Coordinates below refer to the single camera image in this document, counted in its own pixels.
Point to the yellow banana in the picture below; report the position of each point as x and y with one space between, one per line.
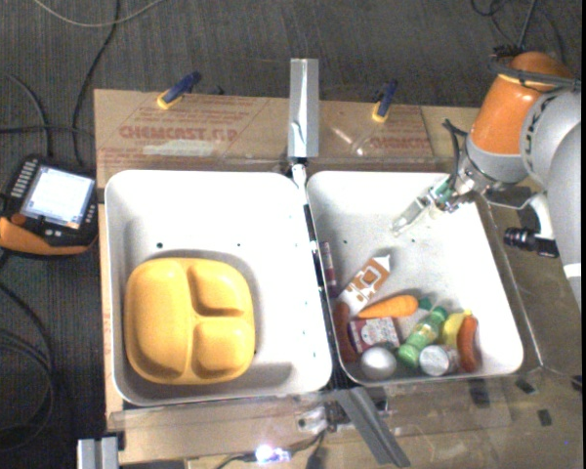
453 328

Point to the orange carrot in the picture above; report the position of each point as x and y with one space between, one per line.
390 307

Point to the brown cardboard board, red print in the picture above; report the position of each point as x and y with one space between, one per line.
185 135

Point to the green bottle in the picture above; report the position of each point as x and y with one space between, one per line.
420 337

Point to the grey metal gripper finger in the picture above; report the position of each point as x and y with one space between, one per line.
412 211
419 220

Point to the yellow divided plate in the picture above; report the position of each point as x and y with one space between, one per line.
185 320

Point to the white plastic tray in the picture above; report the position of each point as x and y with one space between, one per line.
449 271
215 213

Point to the orange-red sausage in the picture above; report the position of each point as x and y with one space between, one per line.
467 345

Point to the white and orange carton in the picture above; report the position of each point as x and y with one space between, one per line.
366 281

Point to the silver egg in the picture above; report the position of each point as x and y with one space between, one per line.
378 362

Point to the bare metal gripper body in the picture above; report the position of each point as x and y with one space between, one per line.
461 186

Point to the black cylinder on white bracket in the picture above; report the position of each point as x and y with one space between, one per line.
530 240

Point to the silver can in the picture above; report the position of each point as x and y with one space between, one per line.
435 360

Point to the brown sausage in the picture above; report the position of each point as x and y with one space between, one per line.
343 332

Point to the pink packet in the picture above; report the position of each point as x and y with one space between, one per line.
373 334

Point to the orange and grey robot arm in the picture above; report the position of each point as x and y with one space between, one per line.
542 135

